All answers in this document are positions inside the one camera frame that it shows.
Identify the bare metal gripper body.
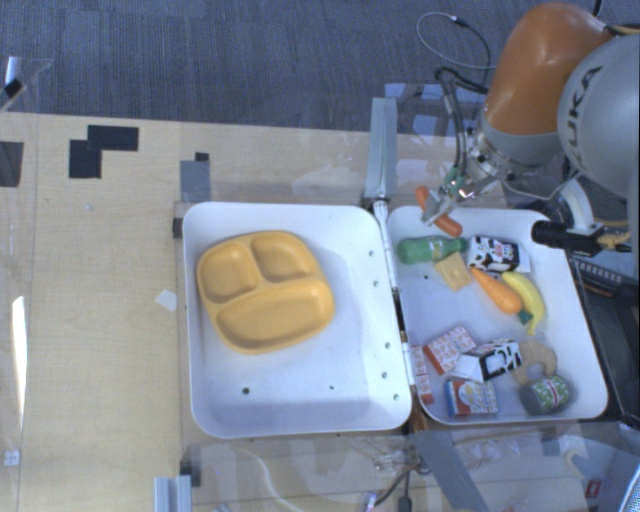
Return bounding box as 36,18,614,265
438,148,505,203

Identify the orange sausage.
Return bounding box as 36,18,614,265
415,185,464,238

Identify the green bottle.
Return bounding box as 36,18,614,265
397,235,469,265

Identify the yellow cheese slice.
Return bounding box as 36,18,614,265
433,252,474,293

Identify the black and white cow carton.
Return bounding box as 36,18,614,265
466,235,532,274
452,339,524,384

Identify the thin black and white rod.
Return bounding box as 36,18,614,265
372,198,419,401

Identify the orange carrot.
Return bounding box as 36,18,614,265
470,266,534,326

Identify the white plastic tray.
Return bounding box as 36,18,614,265
181,201,414,440
387,204,610,426

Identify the yellow banana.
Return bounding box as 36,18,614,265
501,270,547,337

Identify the orange and white carton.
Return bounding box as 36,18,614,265
409,344,436,405
422,325,478,376

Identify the beige croissant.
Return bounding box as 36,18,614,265
514,340,558,386

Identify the blue and orange carton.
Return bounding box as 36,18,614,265
443,378,500,418

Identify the yellow divided plate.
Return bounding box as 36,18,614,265
195,229,336,356

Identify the green can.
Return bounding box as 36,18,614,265
518,374,573,417

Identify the black cylinder on white bracket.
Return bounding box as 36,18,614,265
530,177,609,259

